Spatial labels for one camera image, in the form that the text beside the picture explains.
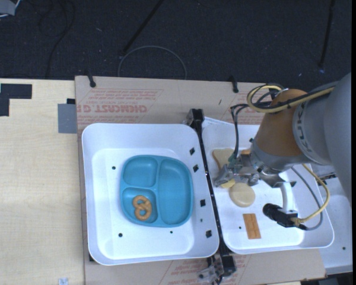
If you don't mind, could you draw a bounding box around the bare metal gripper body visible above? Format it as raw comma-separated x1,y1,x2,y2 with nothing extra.
239,154,283,188

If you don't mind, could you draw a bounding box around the beige toy bread slice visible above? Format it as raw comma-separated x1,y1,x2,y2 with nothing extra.
211,147,236,171

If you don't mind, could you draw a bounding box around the beige round toy biscuit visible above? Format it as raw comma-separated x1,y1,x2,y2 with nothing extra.
228,182,256,208

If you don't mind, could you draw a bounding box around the orange rectangular toy wafer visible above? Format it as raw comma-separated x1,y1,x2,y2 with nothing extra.
242,213,262,240

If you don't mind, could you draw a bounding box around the blue divided plate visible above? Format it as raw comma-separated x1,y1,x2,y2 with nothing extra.
119,154,195,229

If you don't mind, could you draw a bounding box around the white printed paper sheet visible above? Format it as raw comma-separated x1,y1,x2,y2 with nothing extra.
203,116,235,128

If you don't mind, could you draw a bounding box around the white plastic tray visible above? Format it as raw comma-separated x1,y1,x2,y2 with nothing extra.
81,122,221,267
201,116,336,255

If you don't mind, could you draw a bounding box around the brown toy pretzel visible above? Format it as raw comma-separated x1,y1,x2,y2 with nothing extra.
132,195,153,221

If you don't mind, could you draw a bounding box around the brown cardboard board red print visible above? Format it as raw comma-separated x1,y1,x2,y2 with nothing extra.
74,75,328,285

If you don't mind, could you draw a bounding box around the black cylinder on white bracket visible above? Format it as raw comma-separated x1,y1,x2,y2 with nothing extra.
262,181,300,229

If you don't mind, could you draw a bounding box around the black block with thin wires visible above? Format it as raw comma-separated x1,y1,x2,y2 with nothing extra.
186,108,205,128
196,253,237,282

